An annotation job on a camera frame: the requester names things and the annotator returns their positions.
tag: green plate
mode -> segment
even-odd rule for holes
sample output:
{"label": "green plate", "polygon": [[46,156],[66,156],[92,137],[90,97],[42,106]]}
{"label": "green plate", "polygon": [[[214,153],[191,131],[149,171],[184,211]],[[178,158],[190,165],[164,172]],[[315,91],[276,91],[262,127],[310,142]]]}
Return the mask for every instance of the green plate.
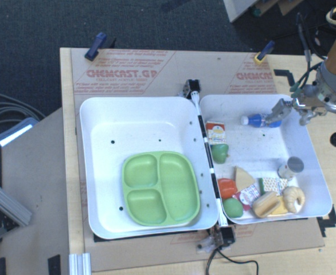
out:
{"label": "green plate", "polygon": [[200,209],[196,177],[182,154],[159,151],[133,155],[123,163],[122,183],[127,211],[141,225],[187,223]]}

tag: wooden table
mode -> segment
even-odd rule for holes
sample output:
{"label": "wooden table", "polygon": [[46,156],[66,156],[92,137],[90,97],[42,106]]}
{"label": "wooden table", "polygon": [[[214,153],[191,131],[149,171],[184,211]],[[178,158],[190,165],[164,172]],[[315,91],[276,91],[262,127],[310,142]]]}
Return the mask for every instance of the wooden table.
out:
{"label": "wooden table", "polygon": [[[68,227],[70,254],[85,253],[83,223],[81,216],[81,197],[79,182],[78,151],[75,135],[75,107],[73,100],[71,49],[60,50],[62,109],[64,117],[65,163],[67,179]],[[294,78],[300,78],[306,70],[303,56],[269,55],[271,70],[288,69]],[[284,77],[273,74],[276,90],[289,94],[289,86]],[[328,113],[316,117],[307,126],[319,163],[333,199],[336,211],[336,148],[329,138],[336,132],[336,115]],[[326,230],[325,247],[278,253],[258,254],[236,257],[236,260],[256,260],[260,274],[336,274],[336,227]],[[148,266],[98,272],[95,274],[204,274],[206,261],[192,261],[179,264]],[[223,258],[214,260],[211,274],[255,274],[255,265],[237,265]]]}

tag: red tomato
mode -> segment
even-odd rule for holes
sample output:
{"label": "red tomato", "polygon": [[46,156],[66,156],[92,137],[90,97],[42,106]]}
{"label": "red tomato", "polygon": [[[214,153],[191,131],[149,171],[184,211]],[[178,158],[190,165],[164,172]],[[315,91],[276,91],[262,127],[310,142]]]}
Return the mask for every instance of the red tomato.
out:
{"label": "red tomato", "polygon": [[219,192],[222,199],[229,199],[238,192],[236,182],[229,178],[218,179]]}

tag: black carpet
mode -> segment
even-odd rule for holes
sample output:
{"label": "black carpet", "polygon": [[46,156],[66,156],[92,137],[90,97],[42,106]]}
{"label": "black carpet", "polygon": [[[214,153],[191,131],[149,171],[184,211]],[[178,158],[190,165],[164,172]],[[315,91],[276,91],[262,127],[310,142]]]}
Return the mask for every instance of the black carpet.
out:
{"label": "black carpet", "polygon": [[305,0],[286,16],[275,5],[230,23],[223,0],[0,0],[0,92],[49,115],[61,107],[59,49],[89,48],[100,32],[119,49],[258,52],[275,40],[273,53],[303,54],[300,12],[327,54],[336,32],[325,14],[334,6]]}

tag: silver can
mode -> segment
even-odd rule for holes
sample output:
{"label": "silver can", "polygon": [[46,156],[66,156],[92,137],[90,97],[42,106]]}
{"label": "silver can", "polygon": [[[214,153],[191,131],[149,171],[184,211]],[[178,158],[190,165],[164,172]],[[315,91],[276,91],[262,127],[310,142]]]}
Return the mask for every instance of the silver can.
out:
{"label": "silver can", "polygon": [[298,157],[290,157],[287,162],[278,169],[278,175],[281,178],[291,180],[295,175],[302,172],[304,164]]}

